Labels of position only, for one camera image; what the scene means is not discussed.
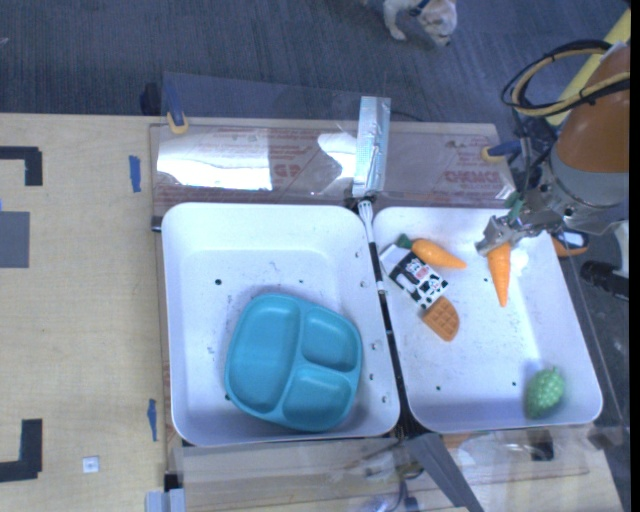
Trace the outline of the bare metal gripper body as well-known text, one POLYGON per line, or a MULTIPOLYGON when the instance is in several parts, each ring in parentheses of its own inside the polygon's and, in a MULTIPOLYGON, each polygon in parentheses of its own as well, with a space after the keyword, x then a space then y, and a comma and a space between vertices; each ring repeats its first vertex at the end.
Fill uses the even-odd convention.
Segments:
POLYGON ((594 197, 585 198, 560 185, 540 185, 524 195, 514 225, 532 236, 560 230, 603 235, 628 218, 627 194, 611 199, 596 192, 594 197))

